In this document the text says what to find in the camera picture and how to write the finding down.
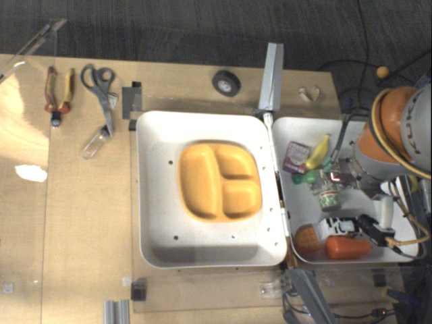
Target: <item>red and yellow pliers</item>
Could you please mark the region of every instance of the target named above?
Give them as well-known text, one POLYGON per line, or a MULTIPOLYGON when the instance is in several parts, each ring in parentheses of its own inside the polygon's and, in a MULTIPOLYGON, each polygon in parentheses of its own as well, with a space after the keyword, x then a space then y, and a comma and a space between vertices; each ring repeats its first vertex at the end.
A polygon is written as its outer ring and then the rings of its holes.
POLYGON ((70 69, 66 74, 66 89, 65 96, 60 103, 60 106, 56 106, 54 97, 54 81, 57 73, 53 66, 48 68, 47 82, 45 83, 45 111, 51 114, 51 125, 55 128, 60 126, 61 114, 67 114, 70 112, 69 103, 72 100, 74 93, 74 69, 70 69))

